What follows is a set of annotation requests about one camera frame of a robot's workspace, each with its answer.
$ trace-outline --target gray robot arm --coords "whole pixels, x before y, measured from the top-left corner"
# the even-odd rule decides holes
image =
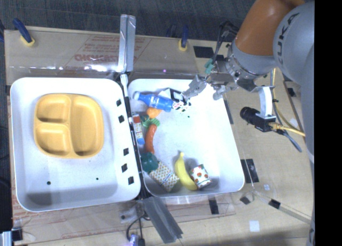
[[[261,105],[267,90],[255,80],[278,67],[284,75],[301,86],[301,103],[306,147],[314,184],[314,33],[315,3],[304,0],[256,0],[248,12],[224,59],[214,57],[206,65],[207,74],[197,76],[183,93],[185,99],[198,95],[206,85],[216,92],[214,99],[237,88],[258,92]],[[228,26],[224,34],[232,28]],[[240,115],[245,120],[246,108]],[[273,116],[255,111],[255,127],[269,131]],[[315,205],[307,246],[315,245]]]

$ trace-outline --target banana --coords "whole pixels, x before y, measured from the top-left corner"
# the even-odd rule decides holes
[[[189,190],[195,191],[197,190],[197,185],[195,182],[190,178],[190,175],[186,171],[185,163],[184,163],[184,153],[181,152],[180,156],[178,157],[175,163],[175,174],[180,178],[180,181],[184,187]]]

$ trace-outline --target white tray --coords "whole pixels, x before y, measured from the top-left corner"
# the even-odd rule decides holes
[[[137,79],[128,86],[132,112],[144,114],[147,106],[132,99],[135,91],[158,94],[166,88],[177,91],[188,89],[190,80]],[[176,186],[167,193],[144,172],[144,182],[149,192],[159,197],[183,197],[239,191],[245,178],[236,142],[231,130],[223,99],[213,100],[214,90],[206,87],[198,96],[190,99],[191,106],[185,112],[171,110],[161,112],[157,119],[160,126],[154,136],[156,157],[171,170],[183,151],[188,169],[204,164],[213,182],[201,190],[190,191]]]
[[[34,108],[41,96],[50,93],[83,94],[100,105],[105,138],[94,157],[55,158],[39,151],[33,134]],[[116,82],[22,78],[13,83],[10,95],[15,186],[22,207],[41,212],[128,201],[138,195],[141,183],[123,94]],[[119,116],[125,121],[120,123]]]

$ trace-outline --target camera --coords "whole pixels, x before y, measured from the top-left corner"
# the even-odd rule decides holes
[[[262,118],[258,115],[259,113],[260,112],[258,110],[246,106],[241,109],[240,117],[247,121],[249,124],[254,125],[256,129],[262,132],[272,131],[268,123],[276,121],[276,117],[271,116],[267,118]]]

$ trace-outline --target green object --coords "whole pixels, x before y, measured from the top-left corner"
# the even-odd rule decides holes
[[[141,154],[141,164],[143,170],[147,173],[158,168],[158,160],[151,152]]]
[[[205,69],[205,73],[206,74],[210,74],[211,70],[213,69],[214,67],[214,64],[213,64],[213,59],[209,59],[206,64],[204,65],[204,67],[206,68]]]
[[[148,115],[140,117],[141,123],[145,128],[148,128],[150,124],[155,124],[157,127],[160,125],[160,121],[156,118],[150,119]]]

